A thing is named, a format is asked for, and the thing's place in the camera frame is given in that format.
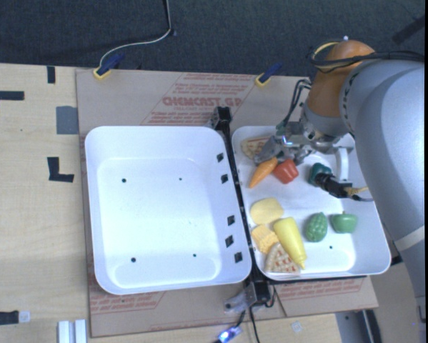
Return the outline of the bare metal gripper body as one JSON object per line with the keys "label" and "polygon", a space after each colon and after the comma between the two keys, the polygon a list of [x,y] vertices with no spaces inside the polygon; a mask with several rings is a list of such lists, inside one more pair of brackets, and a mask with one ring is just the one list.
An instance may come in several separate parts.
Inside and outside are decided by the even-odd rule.
{"label": "bare metal gripper body", "polygon": [[343,135],[340,119],[300,119],[281,122],[276,127],[276,138],[282,146],[308,147],[321,153],[329,153]]}

